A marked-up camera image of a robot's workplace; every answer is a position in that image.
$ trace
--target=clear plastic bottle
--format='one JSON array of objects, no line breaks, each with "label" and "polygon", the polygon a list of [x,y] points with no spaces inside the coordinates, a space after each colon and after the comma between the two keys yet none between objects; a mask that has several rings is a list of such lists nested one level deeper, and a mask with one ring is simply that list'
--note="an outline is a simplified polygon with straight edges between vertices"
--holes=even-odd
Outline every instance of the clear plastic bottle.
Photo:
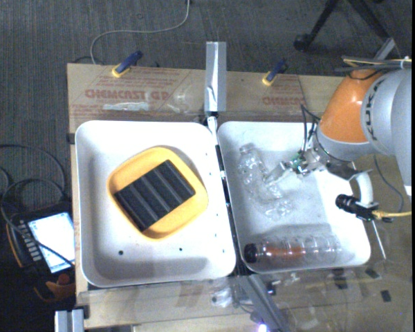
[{"label": "clear plastic bottle", "polygon": [[264,183],[268,169],[252,143],[240,147],[240,160],[237,166],[241,183],[249,193],[252,206],[270,219],[276,221],[292,209],[291,202],[283,197],[276,183]]},{"label": "clear plastic bottle", "polygon": [[244,259],[248,263],[270,263],[282,268],[332,264],[341,253],[334,234],[294,237],[270,237],[258,243],[248,243]]}]

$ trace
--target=bright light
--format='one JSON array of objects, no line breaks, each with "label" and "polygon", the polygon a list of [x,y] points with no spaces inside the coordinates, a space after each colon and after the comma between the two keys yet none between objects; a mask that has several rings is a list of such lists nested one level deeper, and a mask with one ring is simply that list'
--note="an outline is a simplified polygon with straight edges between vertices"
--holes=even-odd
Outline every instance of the bright light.
[{"label": "bright light", "polygon": [[265,324],[260,324],[257,332],[268,332],[268,327]]}]

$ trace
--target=gray carpet floor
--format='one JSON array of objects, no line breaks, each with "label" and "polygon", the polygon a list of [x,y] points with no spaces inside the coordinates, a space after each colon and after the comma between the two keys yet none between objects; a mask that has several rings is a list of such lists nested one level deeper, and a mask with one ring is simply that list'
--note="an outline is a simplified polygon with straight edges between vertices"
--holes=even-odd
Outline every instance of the gray carpet floor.
[{"label": "gray carpet floor", "polygon": [[[325,1],[191,0],[187,21],[179,28],[162,33],[105,35],[95,43],[93,54],[98,63],[117,64],[141,50],[144,56],[140,66],[204,69],[205,43],[222,41],[227,42],[230,71],[266,72],[285,58],[287,73],[341,75],[334,69],[342,66],[343,55],[373,57],[384,41],[346,1],[341,1],[309,50],[295,50],[295,37],[310,32]],[[394,38],[394,55],[411,57],[412,0],[366,1]],[[0,0],[0,144],[49,151],[66,171],[66,192],[70,194],[66,65],[90,63],[91,42],[100,33],[178,25],[185,17],[185,2]],[[1,149],[0,167],[14,182],[25,178],[59,181],[52,161],[28,149]],[[36,193],[35,202],[55,195],[36,185],[28,190]],[[11,286],[15,287],[21,279],[14,273],[15,262],[6,261],[10,256],[7,249],[4,242],[0,272],[11,276]],[[28,308],[22,301],[32,301],[30,291],[10,293],[4,280],[0,278],[0,282],[0,331],[14,331],[14,327],[19,331],[50,331],[49,308],[40,308],[37,302]],[[36,313],[25,323],[31,309]],[[12,323],[6,314],[14,314],[20,322]],[[39,316],[38,329],[30,327],[34,326],[34,316]]]}]

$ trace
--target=crumpled plastic bottle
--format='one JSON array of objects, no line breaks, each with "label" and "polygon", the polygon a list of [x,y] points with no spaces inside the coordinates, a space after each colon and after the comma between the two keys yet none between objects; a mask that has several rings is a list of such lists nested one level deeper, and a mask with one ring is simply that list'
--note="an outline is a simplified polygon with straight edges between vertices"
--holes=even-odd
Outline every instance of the crumpled plastic bottle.
[{"label": "crumpled plastic bottle", "polygon": [[291,202],[284,198],[276,183],[264,183],[268,169],[252,143],[239,148],[238,175],[250,196],[253,208],[276,221],[292,210]]}]

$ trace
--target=white plastic tray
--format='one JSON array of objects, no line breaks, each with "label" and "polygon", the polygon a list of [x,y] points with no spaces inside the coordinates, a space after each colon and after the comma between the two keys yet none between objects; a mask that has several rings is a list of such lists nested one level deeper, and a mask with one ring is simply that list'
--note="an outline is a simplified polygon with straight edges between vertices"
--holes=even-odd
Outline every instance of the white plastic tray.
[{"label": "white plastic tray", "polygon": [[[133,229],[109,199],[109,174],[155,146],[174,150],[199,175],[206,211],[162,241]],[[211,133],[189,122],[90,121],[75,135],[82,271],[107,288],[134,284],[215,279],[232,272],[236,257],[218,160]]]},{"label": "white plastic tray", "polygon": [[[241,255],[247,243],[267,236],[291,237],[303,234],[333,233],[339,239],[342,252],[332,264],[309,264],[296,270],[357,266],[371,254],[369,240],[360,219],[335,205],[339,194],[352,195],[351,186],[327,171],[313,172],[301,179],[294,174],[280,181],[285,198],[293,209],[278,221],[252,209],[249,196],[238,177],[240,146],[253,142],[267,168],[271,170],[281,160],[290,160],[302,146],[302,123],[226,122],[219,127],[219,144],[230,191],[232,213],[237,229]],[[292,268],[268,264],[248,264],[257,273],[274,273]]]}]

